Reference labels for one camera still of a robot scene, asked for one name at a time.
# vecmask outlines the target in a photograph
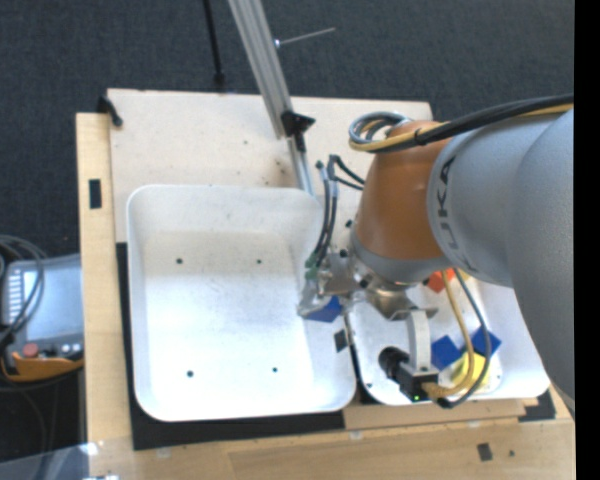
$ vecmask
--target thin black pole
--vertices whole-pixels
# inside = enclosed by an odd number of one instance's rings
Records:
[[[220,61],[220,49],[218,48],[218,39],[216,37],[216,27],[213,22],[213,13],[211,12],[211,1],[202,0],[204,5],[204,15],[207,20],[207,29],[209,30],[209,39],[211,41],[211,52],[213,54],[213,64],[216,69],[216,74],[213,77],[214,82],[218,87],[224,87],[225,77],[222,72],[222,62]]]

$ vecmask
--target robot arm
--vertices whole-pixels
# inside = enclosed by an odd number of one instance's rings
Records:
[[[348,256],[331,255],[322,268],[333,270],[331,284],[335,270],[363,281],[367,299],[387,318],[408,307],[405,287],[449,267],[513,288],[547,373],[575,410],[574,113],[555,106],[571,101],[517,103],[504,118],[496,109],[446,125],[393,114],[360,118],[352,124],[353,146],[377,154]],[[540,112],[529,115],[528,108]],[[384,140],[360,136],[387,125]],[[391,378],[410,383],[408,356],[388,350],[379,360]]]

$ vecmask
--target dark gray carpet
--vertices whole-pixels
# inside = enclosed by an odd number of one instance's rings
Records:
[[[211,0],[227,76],[256,92],[226,0]],[[263,0],[294,95],[426,100],[439,119],[574,89],[575,0]],[[201,0],[0,0],[0,233],[78,250],[74,116],[109,87],[212,91]],[[78,439],[60,390],[55,446]],[[53,391],[39,394],[53,413]],[[0,460],[34,453],[29,405],[0,396]]]

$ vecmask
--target wooden table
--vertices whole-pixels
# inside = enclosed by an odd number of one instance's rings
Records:
[[[352,100],[306,98],[329,107]],[[555,419],[521,423],[537,400],[345,408],[342,431],[134,451],[115,254],[110,120],[76,116],[91,474],[127,478],[575,478],[575,423],[559,397]],[[90,181],[102,200],[93,204]]]

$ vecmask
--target blue block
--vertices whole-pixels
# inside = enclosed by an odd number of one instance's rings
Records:
[[[340,316],[340,312],[342,311],[342,305],[338,300],[338,297],[333,296],[331,300],[327,303],[325,307],[323,307],[319,311],[315,311],[307,316],[307,320],[315,320],[318,322],[333,322],[336,318]]]
[[[489,333],[489,339],[491,340],[491,355],[495,354],[496,350],[502,343],[501,340],[498,339],[497,336]],[[482,329],[478,329],[473,333],[471,337],[471,343],[473,343],[473,349],[480,354],[481,356],[487,355],[486,343],[484,342],[484,336],[482,335]]]
[[[431,362],[438,370],[444,370],[461,357],[462,351],[447,335],[431,344]]]

